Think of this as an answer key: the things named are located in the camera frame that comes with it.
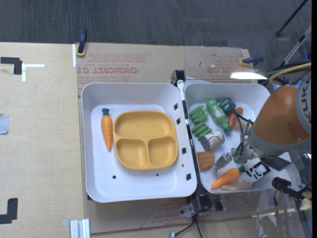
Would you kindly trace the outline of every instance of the white tray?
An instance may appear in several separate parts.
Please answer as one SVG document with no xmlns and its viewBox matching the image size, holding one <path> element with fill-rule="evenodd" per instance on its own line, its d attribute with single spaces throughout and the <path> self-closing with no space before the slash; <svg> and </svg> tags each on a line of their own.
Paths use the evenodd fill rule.
<svg viewBox="0 0 317 238">
<path fill-rule="evenodd" d="M 201 84 L 201 83 L 193 83 L 185 88 L 185 98 L 187 103 L 188 112 L 192 111 L 198 106 L 204 105 L 204 109 L 206 109 L 206 102 L 210 99 L 216 99 L 220 103 L 224 98 L 229 97 L 232 101 L 235 102 L 237 107 L 243 108 L 242 116 L 255 120 L 257 115 L 259 114 L 264 102 L 269 97 L 269 91 L 259 84 L 246 83 L 246 84 L 221 84 L 221 83 L 209 83 L 209 84 Z M 231 132 L 224 133 L 224 130 L 217 125 L 208 115 L 206 120 L 206 124 L 213 130 L 219 129 L 223 132 L 225 142 L 222 145 L 216 146 L 211 150 L 214 151 L 215 154 L 215 162 L 216 160 L 223 154 L 230 152 L 231 148 L 235 148 L 240 143 L 240 131 L 232 130 Z M 204 148 L 202 147 L 200 141 L 193 136 L 193 142 L 195 146 L 196 152 L 203 152 Z M 288 153 L 280 156 L 281 158 L 290 161 Z M 243 164 L 246 169 L 252 167 L 254 164 L 258 163 L 260 159 L 255 158 L 253 160 L 249 160 L 247 163 Z M 200 172 L 200 177 L 204 188 L 213 194 L 225 194 L 225 193 L 236 193 L 239 191 L 229 191 L 222 190 L 221 187 L 211 190 L 211 184 L 216 180 L 218 176 L 224 173 L 226 170 L 232 167 L 240 167 L 241 165 L 234 163 L 231 161 L 227 166 L 218 170 L 216 173 L 214 172 L 214 165 L 211 169 Z M 281 172 L 272 170 L 266 174 L 263 178 L 256 181 L 253 184 L 253 188 L 250 190 L 262 190 L 262 189 L 270 189 L 273 188 L 271 182 L 274 177 L 282 177 L 287 179 L 289 177 L 288 172 L 283 170 Z"/>
<path fill-rule="evenodd" d="M 105 203 L 186 197 L 194 193 L 197 178 L 182 100 L 175 86 L 168 83 L 92 83 L 82 91 L 82 108 L 86 189 L 93 200 Z M 114 146 L 111 151 L 105 147 L 100 128 L 102 108 L 110 109 L 113 121 L 125 111 L 165 112 L 175 125 L 177 160 L 169 167 L 156 170 L 130 170 L 122 166 Z"/>
</svg>

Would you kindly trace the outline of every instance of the carrot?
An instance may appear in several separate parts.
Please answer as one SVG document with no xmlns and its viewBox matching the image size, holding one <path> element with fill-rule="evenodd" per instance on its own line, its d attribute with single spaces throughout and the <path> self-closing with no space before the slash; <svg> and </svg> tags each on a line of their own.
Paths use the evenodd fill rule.
<svg viewBox="0 0 317 238">
<path fill-rule="evenodd" d="M 112 144 L 112 119 L 108 115 L 109 109 L 102 110 L 104 116 L 101 118 L 101 129 L 107 145 L 108 150 L 111 150 Z"/>
<path fill-rule="evenodd" d="M 240 115 L 243 112 L 243 108 L 236 108 L 235 111 Z M 234 128 L 234 121 L 236 120 L 236 115 L 234 113 L 231 113 L 228 117 L 228 124 L 231 126 L 231 128 Z"/>
<path fill-rule="evenodd" d="M 238 168 L 230 168 L 226 172 L 224 172 L 221 176 L 219 176 L 214 183 L 211 185 L 211 188 L 218 188 L 219 186 L 225 185 L 229 182 L 237 180 L 240 176 L 240 172 L 242 171 Z"/>
</svg>

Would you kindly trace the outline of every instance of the yellow divided plate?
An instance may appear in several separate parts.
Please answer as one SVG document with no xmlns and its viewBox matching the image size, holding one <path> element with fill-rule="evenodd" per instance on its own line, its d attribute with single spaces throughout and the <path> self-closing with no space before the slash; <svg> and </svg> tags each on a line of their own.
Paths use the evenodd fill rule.
<svg viewBox="0 0 317 238">
<path fill-rule="evenodd" d="M 160 111 L 128 111 L 114 121 L 113 140 L 120 163 L 135 170 L 172 165 L 178 155 L 172 119 Z"/>
</svg>

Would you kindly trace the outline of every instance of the blue clamp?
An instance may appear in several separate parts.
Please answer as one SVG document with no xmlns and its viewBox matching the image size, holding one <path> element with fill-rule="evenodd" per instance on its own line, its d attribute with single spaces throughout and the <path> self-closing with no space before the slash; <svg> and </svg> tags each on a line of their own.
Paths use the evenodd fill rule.
<svg viewBox="0 0 317 238">
<path fill-rule="evenodd" d="M 257 65 L 259 62 L 264 61 L 264 57 L 256 56 L 256 57 L 251 57 L 251 58 L 245 58 L 245 59 L 240 59 L 239 64 L 241 66 L 248 66 L 249 64 L 253 63 L 253 66 Z"/>
<path fill-rule="evenodd" d="M 83 57 L 85 55 L 85 42 L 87 40 L 87 29 L 83 29 L 81 31 L 81 36 L 80 36 L 80 42 L 79 42 L 79 46 L 78 49 L 76 50 L 76 55 L 78 57 Z"/>
</svg>

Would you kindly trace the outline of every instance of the can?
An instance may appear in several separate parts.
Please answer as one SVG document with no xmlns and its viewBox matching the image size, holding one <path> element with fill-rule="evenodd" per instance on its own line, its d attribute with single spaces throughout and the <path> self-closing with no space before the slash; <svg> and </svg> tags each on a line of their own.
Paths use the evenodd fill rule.
<svg viewBox="0 0 317 238">
<path fill-rule="evenodd" d="M 220 130 L 202 136 L 200 142 L 205 151 L 224 143 L 224 136 Z"/>
</svg>

